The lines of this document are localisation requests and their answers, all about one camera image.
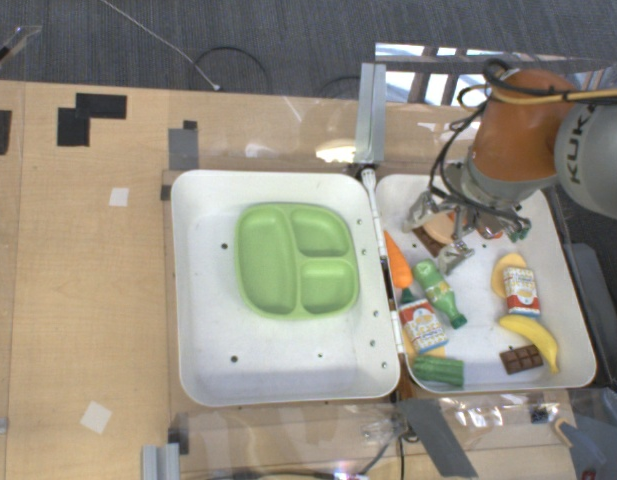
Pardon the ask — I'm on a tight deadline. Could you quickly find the orange carrot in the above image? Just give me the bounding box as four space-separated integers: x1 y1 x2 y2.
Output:
382 229 417 305

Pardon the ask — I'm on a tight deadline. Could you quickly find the yellow round chip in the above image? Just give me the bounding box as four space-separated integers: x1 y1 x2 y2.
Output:
490 252 529 300

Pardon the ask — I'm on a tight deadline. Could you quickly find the red and yellow can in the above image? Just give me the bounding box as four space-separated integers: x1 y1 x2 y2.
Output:
397 297 450 356
501 266 542 318

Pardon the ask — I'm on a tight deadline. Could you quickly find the yellow banana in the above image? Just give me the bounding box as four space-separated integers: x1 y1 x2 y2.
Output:
498 314 561 375

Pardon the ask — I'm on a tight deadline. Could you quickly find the pale orange round biscuit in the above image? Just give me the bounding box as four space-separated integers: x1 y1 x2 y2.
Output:
421 211 460 245

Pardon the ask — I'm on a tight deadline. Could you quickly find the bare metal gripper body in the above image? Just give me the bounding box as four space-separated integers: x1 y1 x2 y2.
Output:
428 160 533 242

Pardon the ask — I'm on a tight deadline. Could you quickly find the green ribbed vegetable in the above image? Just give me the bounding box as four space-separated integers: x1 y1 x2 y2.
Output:
411 355 466 389

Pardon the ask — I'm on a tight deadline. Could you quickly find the brown chocolate bar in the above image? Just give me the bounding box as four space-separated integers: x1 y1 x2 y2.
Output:
499 344 545 376
411 225 447 259

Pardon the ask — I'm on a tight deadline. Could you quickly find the white plastic tray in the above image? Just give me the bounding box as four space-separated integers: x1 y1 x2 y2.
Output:
170 169 402 408
375 173 598 395

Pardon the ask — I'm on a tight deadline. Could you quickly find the green bottle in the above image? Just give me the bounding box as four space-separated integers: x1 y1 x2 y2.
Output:
411 259 468 330

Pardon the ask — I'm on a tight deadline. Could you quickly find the yellow flat slice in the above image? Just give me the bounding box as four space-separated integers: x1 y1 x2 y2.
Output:
402 337 448 360

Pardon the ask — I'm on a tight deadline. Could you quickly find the green divided plate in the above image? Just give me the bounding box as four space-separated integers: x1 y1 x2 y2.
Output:
234 202 362 319

